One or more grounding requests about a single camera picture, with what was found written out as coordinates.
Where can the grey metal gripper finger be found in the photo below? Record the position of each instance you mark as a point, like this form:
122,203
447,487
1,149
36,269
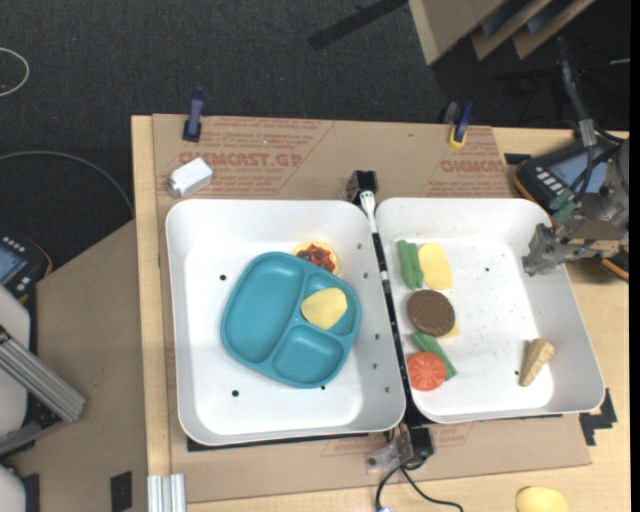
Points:
540,261
545,237

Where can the white plastic tray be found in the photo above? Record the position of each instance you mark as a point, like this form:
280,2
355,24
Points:
500,310
210,320

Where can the toy pizza slice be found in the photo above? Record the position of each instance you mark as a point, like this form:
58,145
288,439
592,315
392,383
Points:
317,256

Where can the brown toy burger patty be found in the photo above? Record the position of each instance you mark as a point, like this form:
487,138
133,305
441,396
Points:
430,312

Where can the yellow toy chip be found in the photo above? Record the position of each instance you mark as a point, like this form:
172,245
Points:
324,307

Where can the brown cardboard board red print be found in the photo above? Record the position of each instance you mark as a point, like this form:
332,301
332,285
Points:
310,150

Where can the tan toy ice cream cone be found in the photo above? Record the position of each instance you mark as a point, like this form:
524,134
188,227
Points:
534,360

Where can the small white bottle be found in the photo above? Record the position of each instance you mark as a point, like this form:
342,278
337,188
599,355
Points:
190,177

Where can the yellow toy cheese slice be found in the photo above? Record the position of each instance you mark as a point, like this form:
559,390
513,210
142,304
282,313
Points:
453,331

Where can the yellow toy lemon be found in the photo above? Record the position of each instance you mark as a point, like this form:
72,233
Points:
540,500

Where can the yellow oval toy slice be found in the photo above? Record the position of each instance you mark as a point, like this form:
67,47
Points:
436,267

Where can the blue divided plate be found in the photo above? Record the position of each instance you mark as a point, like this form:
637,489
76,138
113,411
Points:
265,315

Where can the thin black and white rod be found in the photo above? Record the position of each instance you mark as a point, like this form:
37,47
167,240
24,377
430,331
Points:
386,280

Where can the green toy beans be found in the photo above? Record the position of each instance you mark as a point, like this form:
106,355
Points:
435,350
410,265

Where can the red toy tomato slice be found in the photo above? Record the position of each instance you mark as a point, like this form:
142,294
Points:
425,371

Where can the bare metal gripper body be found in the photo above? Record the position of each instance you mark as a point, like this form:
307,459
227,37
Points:
600,227

